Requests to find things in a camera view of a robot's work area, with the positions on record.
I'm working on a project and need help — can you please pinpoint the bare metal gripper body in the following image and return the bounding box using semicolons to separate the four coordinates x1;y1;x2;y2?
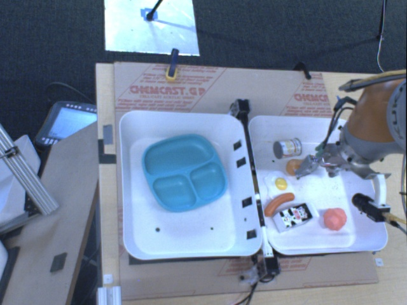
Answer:
316;142;392;180

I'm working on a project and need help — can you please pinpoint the orange round toy food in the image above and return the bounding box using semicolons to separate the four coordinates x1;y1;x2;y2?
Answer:
285;158;303;177

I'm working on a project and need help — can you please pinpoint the white plastic tray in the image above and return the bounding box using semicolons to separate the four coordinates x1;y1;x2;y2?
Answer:
247;115;390;256
118;109;265;261

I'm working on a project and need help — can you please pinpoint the small silver and yellow can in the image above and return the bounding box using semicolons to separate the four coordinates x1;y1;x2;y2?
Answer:
272;137;303;159

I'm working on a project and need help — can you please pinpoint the white and yellow fried egg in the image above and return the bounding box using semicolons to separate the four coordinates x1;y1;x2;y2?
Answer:
263;171;295;200

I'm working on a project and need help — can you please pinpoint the orange sausage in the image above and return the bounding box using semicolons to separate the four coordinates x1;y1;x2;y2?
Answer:
263;192;296;218

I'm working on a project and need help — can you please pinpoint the pink round toy food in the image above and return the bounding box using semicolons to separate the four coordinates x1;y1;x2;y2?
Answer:
322;207;348;233

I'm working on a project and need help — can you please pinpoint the white carton with cow print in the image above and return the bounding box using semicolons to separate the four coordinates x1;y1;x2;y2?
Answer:
272;202;320;234

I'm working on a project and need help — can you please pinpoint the thin black and white rod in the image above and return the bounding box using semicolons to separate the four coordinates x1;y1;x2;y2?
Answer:
237;111;273;262

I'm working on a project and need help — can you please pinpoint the brown cardboard board red print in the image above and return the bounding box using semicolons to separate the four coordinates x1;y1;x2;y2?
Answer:
113;61;381;301

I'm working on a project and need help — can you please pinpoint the blue divided plate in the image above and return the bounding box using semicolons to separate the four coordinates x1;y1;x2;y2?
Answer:
141;133;228;214

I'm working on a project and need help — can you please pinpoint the black cylinder on white bracket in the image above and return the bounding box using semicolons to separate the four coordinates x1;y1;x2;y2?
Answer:
351;173;392;224

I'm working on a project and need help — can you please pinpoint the black block with thin wires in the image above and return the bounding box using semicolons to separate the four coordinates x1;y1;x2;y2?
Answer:
229;98;251;119
253;255;281;283

